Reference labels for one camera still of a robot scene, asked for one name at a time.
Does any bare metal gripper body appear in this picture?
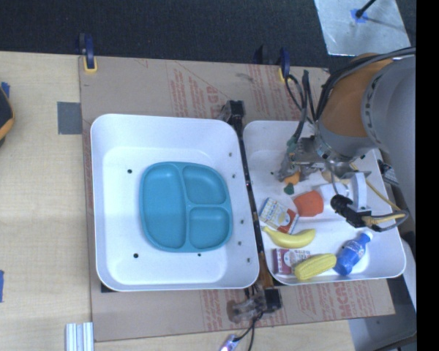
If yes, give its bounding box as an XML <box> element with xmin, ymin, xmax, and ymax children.
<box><xmin>282</xmin><ymin>136</ymin><xmax>349</xmax><ymax>174</ymax></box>

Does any orange carrot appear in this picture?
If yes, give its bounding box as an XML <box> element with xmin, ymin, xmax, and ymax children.
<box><xmin>282</xmin><ymin>171</ymin><xmax>301</xmax><ymax>196</ymax></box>

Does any orange cup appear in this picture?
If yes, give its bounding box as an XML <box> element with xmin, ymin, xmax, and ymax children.
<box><xmin>292</xmin><ymin>190</ymin><xmax>325</xmax><ymax>218</ymax></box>

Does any thin black rod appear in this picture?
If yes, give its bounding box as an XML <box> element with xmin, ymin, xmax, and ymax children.
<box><xmin>233</xmin><ymin>117</ymin><xmax>269</xmax><ymax>289</ymax></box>

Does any white yellow red carton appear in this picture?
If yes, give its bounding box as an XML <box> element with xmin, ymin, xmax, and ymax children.
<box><xmin>258</xmin><ymin>197</ymin><xmax>300</xmax><ymax>235</ymax></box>

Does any yellow banana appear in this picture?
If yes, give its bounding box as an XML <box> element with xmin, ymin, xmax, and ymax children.
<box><xmin>261</xmin><ymin>225</ymin><xmax>317</xmax><ymax>249</ymax></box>

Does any red and white carton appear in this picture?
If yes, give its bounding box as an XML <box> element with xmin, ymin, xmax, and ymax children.
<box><xmin>271</xmin><ymin>248</ymin><xmax>312</xmax><ymax>276</ymax></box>

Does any blue bottle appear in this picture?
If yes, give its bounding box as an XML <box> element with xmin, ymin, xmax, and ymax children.
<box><xmin>332</xmin><ymin>230</ymin><xmax>375</xmax><ymax>277</ymax></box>

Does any yellow corn cob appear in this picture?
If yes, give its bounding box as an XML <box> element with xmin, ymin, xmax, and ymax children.
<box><xmin>293</xmin><ymin>252</ymin><xmax>338</xmax><ymax>282</ymax></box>

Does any white plastic tray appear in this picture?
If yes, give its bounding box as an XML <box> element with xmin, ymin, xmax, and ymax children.
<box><xmin>242</xmin><ymin>120</ymin><xmax>408</xmax><ymax>287</ymax></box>
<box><xmin>90</xmin><ymin>113</ymin><xmax>260</xmax><ymax>293</ymax></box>

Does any blue divided plate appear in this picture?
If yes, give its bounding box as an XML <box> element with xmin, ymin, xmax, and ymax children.
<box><xmin>138</xmin><ymin>161</ymin><xmax>234</xmax><ymax>254</ymax></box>

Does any brown cardboard board red print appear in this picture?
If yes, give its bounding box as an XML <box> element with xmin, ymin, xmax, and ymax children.
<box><xmin>78</xmin><ymin>55</ymin><xmax>397</xmax><ymax>343</ymax></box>

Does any black cylinder on white bracket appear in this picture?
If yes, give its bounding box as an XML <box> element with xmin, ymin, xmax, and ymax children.
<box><xmin>330</xmin><ymin>172</ymin><xmax>373</xmax><ymax>229</ymax></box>

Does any black block with thin wires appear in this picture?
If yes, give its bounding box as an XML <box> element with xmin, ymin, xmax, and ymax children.
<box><xmin>219</xmin><ymin>99</ymin><xmax>247</xmax><ymax>124</ymax></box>
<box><xmin>227</xmin><ymin>286</ymin><xmax>283</xmax><ymax>322</ymax></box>

